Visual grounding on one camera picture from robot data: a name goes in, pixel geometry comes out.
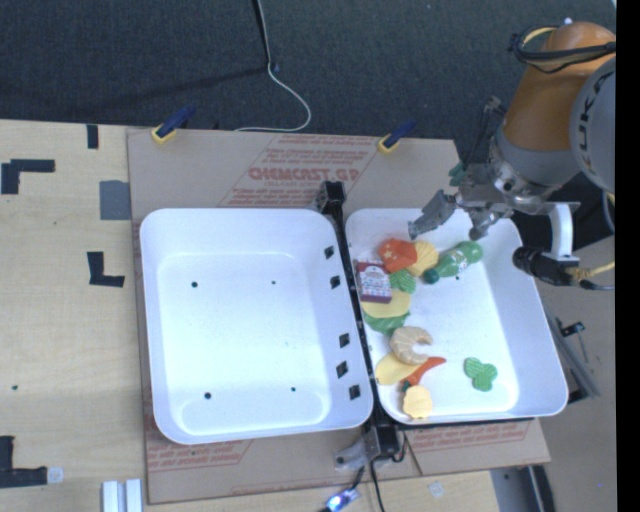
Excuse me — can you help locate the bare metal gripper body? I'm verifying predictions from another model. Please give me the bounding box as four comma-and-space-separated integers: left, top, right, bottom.
454, 162, 557, 222

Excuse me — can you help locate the yellow shell-shaped toy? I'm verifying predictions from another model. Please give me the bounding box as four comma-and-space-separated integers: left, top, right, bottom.
405, 240, 441, 277

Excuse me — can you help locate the green plastic bottle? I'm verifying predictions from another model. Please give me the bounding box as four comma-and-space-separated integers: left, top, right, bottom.
423, 240, 485, 285

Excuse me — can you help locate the red pizza slice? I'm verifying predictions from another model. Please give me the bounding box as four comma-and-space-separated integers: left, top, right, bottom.
377, 238, 419, 274

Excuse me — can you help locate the green lettuce leaf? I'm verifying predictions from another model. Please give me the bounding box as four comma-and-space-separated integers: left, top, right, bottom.
389, 269, 418, 296

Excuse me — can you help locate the red and white carton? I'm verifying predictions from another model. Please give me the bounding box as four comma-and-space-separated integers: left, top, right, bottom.
353, 259, 393, 305

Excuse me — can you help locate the yellow cheese slice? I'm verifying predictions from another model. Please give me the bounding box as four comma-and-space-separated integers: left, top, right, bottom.
360, 288, 413, 320

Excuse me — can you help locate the white plastic tray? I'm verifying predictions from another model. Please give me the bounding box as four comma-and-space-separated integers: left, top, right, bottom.
344, 207, 570, 426
138, 207, 376, 446

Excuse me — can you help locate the green flat toy leaf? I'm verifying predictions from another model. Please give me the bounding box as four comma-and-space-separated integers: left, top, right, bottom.
363, 312, 411, 338

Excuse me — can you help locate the tan croissant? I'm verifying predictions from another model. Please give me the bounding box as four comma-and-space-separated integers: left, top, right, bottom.
389, 325, 434, 366

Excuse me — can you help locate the thin black rod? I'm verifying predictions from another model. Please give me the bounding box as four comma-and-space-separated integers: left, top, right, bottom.
327, 199, 397, 441

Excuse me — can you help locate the green broccoli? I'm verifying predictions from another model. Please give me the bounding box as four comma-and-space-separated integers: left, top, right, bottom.
462, 356, 499, 393

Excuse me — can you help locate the orange carrot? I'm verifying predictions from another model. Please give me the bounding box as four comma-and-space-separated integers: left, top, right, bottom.
399, 355, 448, 393

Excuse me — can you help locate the brown cardboard board red print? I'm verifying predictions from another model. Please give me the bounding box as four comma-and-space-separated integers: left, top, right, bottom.
125, 127, 552, 505

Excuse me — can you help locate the yellow ridged toy piece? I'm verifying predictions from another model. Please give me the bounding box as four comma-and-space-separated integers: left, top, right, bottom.
401, 384, 434, 420

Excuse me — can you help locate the black cylinder on white bracket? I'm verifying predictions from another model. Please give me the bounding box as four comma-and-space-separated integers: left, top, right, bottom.
511, 201, 582, 287

